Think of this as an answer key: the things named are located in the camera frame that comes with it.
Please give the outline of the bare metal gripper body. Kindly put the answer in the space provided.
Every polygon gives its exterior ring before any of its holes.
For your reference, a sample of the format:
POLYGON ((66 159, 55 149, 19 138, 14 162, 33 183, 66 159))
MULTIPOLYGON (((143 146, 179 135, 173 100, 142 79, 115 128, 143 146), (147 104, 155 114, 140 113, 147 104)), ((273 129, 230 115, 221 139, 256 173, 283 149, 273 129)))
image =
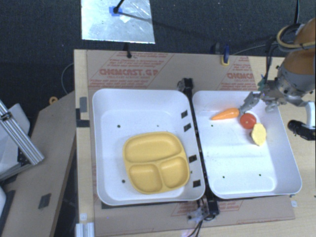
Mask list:
POLYGON ((290 103, 297 107, 303 107, 305 101, 302 98, 309 92, 309 83, 302 80, 262 79, 258 86, 262 92, 262 100, 270 106, 290 103))

